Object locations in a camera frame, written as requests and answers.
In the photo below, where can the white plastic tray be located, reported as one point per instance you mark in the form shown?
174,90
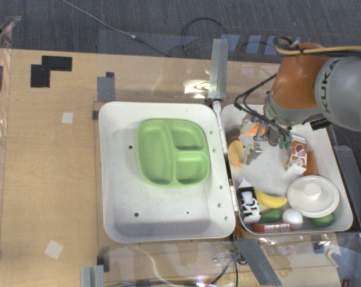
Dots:
168,208
270,172

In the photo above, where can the brown toy doughnut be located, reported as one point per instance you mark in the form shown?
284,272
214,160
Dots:
232,134

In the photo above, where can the yellow banana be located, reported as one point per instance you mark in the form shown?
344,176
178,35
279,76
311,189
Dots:
270,200

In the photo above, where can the orange box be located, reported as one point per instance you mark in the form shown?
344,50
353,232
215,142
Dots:
311,163

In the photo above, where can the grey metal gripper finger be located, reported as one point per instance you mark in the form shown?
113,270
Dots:
258,146
251,157

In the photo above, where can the red and white packet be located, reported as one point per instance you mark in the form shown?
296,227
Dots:
271,227

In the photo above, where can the orange toy carrot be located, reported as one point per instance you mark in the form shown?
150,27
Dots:
254,128

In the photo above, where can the yellow toy bread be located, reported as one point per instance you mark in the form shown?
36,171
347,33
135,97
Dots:
235,154

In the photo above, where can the white egg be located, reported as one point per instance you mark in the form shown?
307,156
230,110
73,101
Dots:
292,218

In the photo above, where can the white bowl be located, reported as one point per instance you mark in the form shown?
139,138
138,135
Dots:
313,196

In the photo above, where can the green divided plate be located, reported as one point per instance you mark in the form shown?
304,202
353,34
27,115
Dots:
156,151

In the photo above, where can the dark green toy avocado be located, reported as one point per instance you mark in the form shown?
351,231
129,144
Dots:
270,216

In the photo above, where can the black cylinder on white bracket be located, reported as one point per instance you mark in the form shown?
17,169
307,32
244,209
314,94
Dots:
320,124

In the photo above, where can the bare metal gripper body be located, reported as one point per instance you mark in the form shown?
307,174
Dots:
273,134

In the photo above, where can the thin black and white rod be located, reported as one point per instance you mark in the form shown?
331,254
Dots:
224,148

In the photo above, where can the green toy lime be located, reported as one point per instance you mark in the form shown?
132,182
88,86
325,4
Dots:
323,221

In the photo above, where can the brown and white carton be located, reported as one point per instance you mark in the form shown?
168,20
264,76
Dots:
297,155

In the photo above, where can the black and white carton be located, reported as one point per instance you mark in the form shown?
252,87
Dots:
248,203

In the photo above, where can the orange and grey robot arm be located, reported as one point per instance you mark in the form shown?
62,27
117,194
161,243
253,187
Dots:
339,88

